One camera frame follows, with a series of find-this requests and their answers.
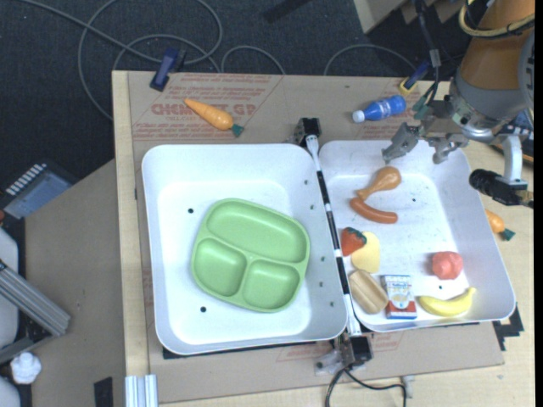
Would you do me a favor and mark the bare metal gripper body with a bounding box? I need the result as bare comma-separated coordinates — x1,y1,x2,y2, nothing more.
417,98,504,148

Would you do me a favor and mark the brown cardboard board red print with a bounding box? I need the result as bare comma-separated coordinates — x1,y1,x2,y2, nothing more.
111,70,507,404

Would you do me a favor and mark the orange sausage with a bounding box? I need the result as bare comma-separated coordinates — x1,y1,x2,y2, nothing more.
349,197,399,225

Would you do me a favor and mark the yellow banana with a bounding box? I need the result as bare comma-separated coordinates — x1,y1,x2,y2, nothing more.
417,286,478,318

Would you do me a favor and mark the pink lumpy toy food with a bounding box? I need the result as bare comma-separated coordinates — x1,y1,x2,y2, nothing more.
431,250,464,281

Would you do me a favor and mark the thin black and white rod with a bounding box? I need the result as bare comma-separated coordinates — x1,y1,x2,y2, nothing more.
305,134,362,337

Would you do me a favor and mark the tan chicken drumstick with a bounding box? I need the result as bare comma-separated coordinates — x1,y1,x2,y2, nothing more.
355,165,402,202

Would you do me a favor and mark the green divided plate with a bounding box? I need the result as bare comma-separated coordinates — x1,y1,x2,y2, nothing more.
190,198,311,314

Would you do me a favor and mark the white plastic tray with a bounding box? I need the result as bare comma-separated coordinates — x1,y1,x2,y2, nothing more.
141,142,350,356
317,139,518,333

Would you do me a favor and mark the black cylinder on white bracket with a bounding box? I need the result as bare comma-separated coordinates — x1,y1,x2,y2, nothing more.
468,134,529,206

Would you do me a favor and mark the white and red carton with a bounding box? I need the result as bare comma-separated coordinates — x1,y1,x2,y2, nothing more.
380,274,418,321

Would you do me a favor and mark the tan hot dog bun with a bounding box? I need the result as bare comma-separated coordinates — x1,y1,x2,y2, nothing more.
348,269,389,315

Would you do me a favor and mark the blue plastic bottle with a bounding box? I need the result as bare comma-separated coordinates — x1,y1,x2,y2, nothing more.
351,94,407,124

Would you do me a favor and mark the red strawberry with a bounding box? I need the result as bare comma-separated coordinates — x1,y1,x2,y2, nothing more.
340,226,367,258

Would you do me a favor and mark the orange carrot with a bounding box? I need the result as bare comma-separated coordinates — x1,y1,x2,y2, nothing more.
484,208,517,242
183,98,245,138

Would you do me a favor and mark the yellow pear slice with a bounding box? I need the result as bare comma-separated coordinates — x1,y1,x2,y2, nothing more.
350,231,381,275

